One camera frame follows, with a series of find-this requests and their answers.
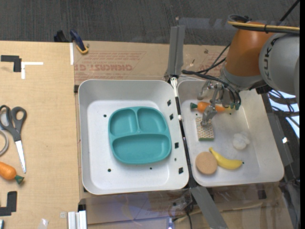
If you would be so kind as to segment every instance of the teal plate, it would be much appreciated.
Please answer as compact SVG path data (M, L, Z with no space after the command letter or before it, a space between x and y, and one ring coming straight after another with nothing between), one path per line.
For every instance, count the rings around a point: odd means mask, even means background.
M109 118L108 132L114 156L126 164L148 164L165 159L172 142L162 113L150 107L129 107Z

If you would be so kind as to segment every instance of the metal ring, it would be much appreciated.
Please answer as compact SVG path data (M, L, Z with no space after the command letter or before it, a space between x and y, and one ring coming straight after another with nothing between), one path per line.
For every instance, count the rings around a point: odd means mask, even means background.
M5 132L1 131L0 130L0 135L4 136L4 139L5 139L5 144L4 144L4 147L3 149L0 151L0 156L3 155L6 150L8 149L9 147L9 139L8 139L8 136L5 134Z

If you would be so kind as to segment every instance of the blue clamp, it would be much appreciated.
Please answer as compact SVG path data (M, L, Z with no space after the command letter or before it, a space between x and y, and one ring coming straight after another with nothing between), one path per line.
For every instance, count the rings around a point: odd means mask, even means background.
M76 30L71 30L70 35L71 35L72 41L75 40L76 48L78 49L78 51L80 51L81 54L86 54L88 52L88 48L82 42L82 39L78 35L77 31Z

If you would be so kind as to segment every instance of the scissors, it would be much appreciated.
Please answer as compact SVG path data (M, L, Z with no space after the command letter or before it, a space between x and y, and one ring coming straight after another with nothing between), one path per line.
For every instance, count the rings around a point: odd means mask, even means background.
M10 109L6 105L2 105L0 107L0 113L1 113L2 109L5 109L5 111L6 111L6 118L7 118L8 124L4 125L4 123L0 119L0 126L2 128L4 128L5 130L7 130L8 132L10 132L10 134L13 136L14 142L17 147L19 159L21 162L22 170L25 173L26 172L25 159L24 159L24 154L23 154L23 147L22 147L20 133L21 133L22 125L23 125L25 119L27 118L27 112L25 111L25 109L23 109L21 107L15 107L13 109ZM18 112L23 113L23 116L21 119L17 118Z

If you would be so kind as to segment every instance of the yellow cable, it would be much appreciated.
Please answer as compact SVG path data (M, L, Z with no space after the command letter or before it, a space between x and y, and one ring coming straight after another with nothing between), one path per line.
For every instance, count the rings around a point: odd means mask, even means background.
M245 26L245 27L253 27L253 28L266 28L266 29L278 29L278 30L293 30L293 31L300 31L300 27L292 27L292 26L281 26L281 25L260 25L260 24L249 24L249 23L240 23L240 22L233 22L228 21L230 25L236 26Z

